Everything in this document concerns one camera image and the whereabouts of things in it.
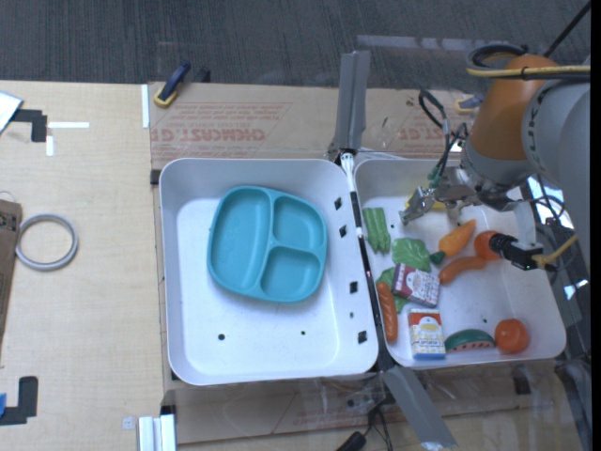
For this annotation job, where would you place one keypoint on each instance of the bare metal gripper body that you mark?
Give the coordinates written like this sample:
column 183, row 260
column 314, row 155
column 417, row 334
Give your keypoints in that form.
column 462, row 194

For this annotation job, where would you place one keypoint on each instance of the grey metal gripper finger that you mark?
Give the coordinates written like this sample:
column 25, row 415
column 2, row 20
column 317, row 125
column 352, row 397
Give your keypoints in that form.
column 407, row 214
column 425, row 197

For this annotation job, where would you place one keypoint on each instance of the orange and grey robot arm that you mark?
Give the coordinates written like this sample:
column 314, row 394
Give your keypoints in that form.
column 504, row 111

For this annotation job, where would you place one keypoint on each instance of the green toy asparagus bunch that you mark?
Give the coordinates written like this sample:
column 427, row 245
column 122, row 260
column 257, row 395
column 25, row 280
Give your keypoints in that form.
column 377, row 230

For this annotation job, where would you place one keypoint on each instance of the green toy lettuce leaf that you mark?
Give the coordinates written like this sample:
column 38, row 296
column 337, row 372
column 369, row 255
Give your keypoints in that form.
column 387, row 277
column 411, row 253

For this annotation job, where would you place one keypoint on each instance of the orange toy carrot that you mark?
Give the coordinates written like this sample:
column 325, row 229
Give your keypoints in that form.
column 456, row 240

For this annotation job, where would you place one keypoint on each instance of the thin black and white rod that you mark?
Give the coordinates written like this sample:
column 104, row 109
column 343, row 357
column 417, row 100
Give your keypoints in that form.
column 364, row 256

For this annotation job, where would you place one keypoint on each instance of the red and white carton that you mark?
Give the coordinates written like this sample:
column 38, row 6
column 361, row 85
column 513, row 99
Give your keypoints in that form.
column 417, row 285

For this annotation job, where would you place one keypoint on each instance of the orange toy sausage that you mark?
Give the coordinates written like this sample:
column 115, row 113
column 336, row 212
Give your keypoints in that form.
column 462, row 267

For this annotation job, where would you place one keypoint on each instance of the orange toy bread stick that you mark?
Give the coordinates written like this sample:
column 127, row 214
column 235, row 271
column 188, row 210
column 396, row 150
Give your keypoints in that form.
column 388, row 313

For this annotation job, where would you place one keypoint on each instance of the white plastic tray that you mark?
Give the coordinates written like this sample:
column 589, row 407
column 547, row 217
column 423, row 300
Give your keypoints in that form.
column 263, row 336
column 479, row 303

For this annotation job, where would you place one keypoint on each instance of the orange white and blue carton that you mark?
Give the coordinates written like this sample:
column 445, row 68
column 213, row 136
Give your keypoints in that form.
column 426, row 334

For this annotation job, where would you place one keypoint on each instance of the toy watermelon slice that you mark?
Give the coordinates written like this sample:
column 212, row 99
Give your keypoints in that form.
column 469, row 340

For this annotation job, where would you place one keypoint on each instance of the orange toy fruit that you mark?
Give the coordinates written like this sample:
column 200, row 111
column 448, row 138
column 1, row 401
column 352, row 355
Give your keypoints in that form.
column 511, row 335

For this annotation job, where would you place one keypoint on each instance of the blue divided plate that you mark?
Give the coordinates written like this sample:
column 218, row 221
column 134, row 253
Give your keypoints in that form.
column 249, row 237

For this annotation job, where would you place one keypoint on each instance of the brown cardboard board red print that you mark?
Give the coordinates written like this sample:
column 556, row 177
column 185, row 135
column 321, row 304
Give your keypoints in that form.
column 263, row 125

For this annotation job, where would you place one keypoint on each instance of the grey tape roll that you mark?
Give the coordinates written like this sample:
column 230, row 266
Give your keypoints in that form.
column 23, row 261

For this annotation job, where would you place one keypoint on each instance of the black cylinder on white bracket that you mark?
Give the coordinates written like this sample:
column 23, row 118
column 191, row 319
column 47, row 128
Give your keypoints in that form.
column 516, row 252

